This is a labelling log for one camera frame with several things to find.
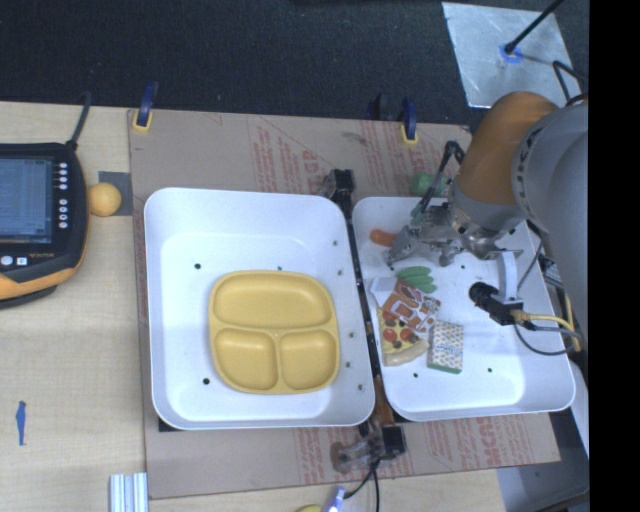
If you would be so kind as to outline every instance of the black fabric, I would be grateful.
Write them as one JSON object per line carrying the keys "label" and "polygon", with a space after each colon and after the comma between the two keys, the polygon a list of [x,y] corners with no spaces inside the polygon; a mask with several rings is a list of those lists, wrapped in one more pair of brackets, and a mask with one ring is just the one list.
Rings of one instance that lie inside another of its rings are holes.
{"label": "black fabric", "polygon": [[[542,12],[551,0],[459,2]],[[473,126],[441,2],[31,0],[0,2],[0,100],[361,119],[410,96],[418,122]],[[555,11],[589,74],[589,2]],[[513,27],[515,38],[523,27]]]}

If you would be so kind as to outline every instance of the wooden table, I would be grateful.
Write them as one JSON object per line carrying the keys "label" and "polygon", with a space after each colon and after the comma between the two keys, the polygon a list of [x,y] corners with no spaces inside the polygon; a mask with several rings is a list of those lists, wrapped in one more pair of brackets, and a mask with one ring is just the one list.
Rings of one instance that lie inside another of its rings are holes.
{"label": "wooden table", "polygon": [[[0,142],[65,142],[80,111],[0,102]],[[89,185],[98,171],[130,172],[127,109],[92,107],[78,157]],[[0,310],[0,351],[0,510],[108,510],[109,476],[145,471],[131,217],[92,217],[79,272],[46,298]],[[154,500],[149,510],[294,512],[330,487]],[[382,480],[380,494],[381,510],[504,510],[494,470]],[[370,483],[344,510],[374,508]]]}

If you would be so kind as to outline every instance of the blue clamp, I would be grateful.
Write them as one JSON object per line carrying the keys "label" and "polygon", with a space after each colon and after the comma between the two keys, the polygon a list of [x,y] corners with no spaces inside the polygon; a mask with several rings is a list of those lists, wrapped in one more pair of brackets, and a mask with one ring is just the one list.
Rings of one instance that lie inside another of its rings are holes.
{"label": "blue clamp", "polygon": [[151,128],[151,120],[153,119],[153,112],[151,109],[156,100],[156,95],[158,94],[158,86],[158,82],[153,80],[147,80],[147,83],[144,86],[142,103],[133,116],[133,128],[137,131],[148,132],[149,128]]}
{"label": "blue clamp", "polygon": [[402,100],[402,119],[402,140],[405,144],[416,144],[418,142],[418,134],[416,133],[416,108],[408,96],[405,96],[404,100]]}

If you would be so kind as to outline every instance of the white tray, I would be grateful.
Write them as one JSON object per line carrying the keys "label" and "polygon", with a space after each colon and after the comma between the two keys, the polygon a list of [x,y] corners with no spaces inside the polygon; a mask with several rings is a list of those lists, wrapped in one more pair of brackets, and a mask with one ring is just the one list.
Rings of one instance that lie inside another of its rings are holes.
{"label": "white tray", "polygon": [[[434,199],[438,204],[441,199]],[[431,268],[437,290],[433,296],[442,301],[438,313],[441,320],[464,326],[463,370],[450,374],[427,368],[426,355],[398,367],[382,366],[382,379],[390,405],[401,416],[412,421],[494,416],[562,410],[568,407],[575,393],[575,383],[566,355],[543,356],[527,349],[516,337],[513,327],[502,327],[476,308],[468,291],[477,281],[498,288],[498,271],[494,261],[480,261],[469,253],[456,257],[454,263],[442,268],[438,253],[426,246],[410,258],[387,266],[386,248],[369,239],[372,229],[399,232],[409,221],[416,198],[370,197],[354,207],[353,224],[356,233],[367,301],[380,349],[380,332],[376,319],[376,301],[369,292],[375,277],[392,277],[400,269],[425,265]],[[522,249],[517,259],[521,276],[531,262],[535,248],[531,234],[522,223],[513,235],[499,245]],[[520,290],[524,309],[532,313],[553,315],[542,275],[536,265]],[[562,350],[557,333],[532,333],[521,329],[530,344],[545,351]]]}
{"label": "white tray", "polygon": [[[153,403],[178,429],[349,426],[375,400],[344,216],[319,196],[168,188],[144,210]],[[262,395],[227,386],[209,349],[213,284],[238,270],[308,274],[331,294],[340,369],[318,391]]]}

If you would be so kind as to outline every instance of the blue marker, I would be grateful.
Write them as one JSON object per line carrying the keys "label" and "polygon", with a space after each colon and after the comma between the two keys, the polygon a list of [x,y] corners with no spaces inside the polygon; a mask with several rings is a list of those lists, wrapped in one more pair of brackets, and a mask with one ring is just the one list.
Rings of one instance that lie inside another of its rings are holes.
{"label": "blue marker", "polygon": [[27,404],[20,400],[18,404],[18,412],[16,412],[16,422],[18,423],[18,434],[20,436],[20,446],[24,446],[24,424],[27,421]]}

